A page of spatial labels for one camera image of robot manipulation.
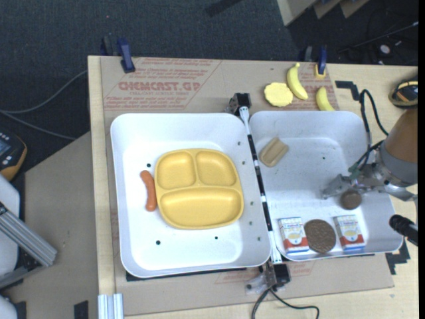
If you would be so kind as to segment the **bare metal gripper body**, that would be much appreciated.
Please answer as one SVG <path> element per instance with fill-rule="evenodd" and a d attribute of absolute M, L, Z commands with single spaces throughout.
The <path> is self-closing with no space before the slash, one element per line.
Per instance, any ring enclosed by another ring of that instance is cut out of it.
<path fill-rule="evenodd" d="M 351 185 L 360 192 L 378 191 L 402 201 L 416 200 L 416 195 L 407 190 L 416 183 L 415 163 L 370 163 L 362 168 L 354 164 L 349 173 Z"/>

